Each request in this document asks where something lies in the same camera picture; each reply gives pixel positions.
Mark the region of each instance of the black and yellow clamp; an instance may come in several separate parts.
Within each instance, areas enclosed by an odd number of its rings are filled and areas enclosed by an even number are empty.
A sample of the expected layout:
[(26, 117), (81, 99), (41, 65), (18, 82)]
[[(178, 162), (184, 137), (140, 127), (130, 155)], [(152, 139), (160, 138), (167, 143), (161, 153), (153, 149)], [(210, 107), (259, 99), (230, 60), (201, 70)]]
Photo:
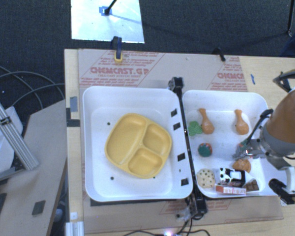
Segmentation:
[(122, 38), (114, 36), (113, 40), (111, 41), (111, 49), (115, 50), (115, 62), (120, 63), (122, 62)]

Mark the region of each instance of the black rod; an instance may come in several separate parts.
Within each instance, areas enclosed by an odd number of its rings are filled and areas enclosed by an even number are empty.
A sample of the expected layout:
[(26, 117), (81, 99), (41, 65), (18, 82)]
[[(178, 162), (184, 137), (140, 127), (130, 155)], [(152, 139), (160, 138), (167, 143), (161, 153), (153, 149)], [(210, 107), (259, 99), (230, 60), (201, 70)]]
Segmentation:
[(112, 3), (109, 5), (109, 7), (104, 10), (106, 16), (109, 15), (110, 9), (113, 7), (113, 5), (115, 4), (116, 1), (117, 0), (112, 1)]
[(290, 36), (291, 36), (291, 27), (292, 27), (292, 19), (293, 19), (293, 11), (294, 11), (294, 2), (295, 2), (295, 0), (291, 0), (289, 22), (288, 22), (288, 24), (287, 24), (287, 33), (288, 33)]

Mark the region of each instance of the black and white cow print carton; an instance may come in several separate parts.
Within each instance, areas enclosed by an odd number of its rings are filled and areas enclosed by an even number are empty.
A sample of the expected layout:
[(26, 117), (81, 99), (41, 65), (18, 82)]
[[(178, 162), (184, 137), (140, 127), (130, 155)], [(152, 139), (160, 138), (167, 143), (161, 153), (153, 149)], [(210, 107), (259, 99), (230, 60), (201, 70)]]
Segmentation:
[(245, 183), (251, 182), (254, 178), (246, 171), (239, 171), (228, 168), (220, 168), (217, 174), (217, 184), (242, 187)]

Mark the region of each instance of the black carpet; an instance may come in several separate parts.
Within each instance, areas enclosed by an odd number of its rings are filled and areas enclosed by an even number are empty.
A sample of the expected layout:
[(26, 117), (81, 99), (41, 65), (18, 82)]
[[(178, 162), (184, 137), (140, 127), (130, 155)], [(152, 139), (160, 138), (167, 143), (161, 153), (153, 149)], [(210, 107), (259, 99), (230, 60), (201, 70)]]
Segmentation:
[[(146, 43), (124, 44), (125, 50), (210, 54), (220, 47), (228, 55), (275, 57), (289, 39), (291, 0), (139, 1)], [(0, 66), (63, 83), (64, 49), (109, 49), (109, 42), (71, 39), (70, 6), (70, 0), (0, 0)], [(22, 77), (34, 89), (49, 84), (34, 75)], [(29, 91), (13, 76), (0, 79), (4, 107)], [(38, 95), (43, 107), (61, 100), (55, 88)], [(33, 94), (15, 107), (23, 122), (41, 108)]]

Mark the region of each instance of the yellow divided plate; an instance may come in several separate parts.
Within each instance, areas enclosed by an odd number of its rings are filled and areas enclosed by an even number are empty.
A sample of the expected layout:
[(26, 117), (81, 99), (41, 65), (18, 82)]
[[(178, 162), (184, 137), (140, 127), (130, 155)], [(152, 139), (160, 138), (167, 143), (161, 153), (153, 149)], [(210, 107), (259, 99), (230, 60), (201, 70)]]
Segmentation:
[(172, 148), (170, 134), (138, 114), (121, 117), (105, 144), (106, 157), (118, 168), (140, 178), (156, 176)]

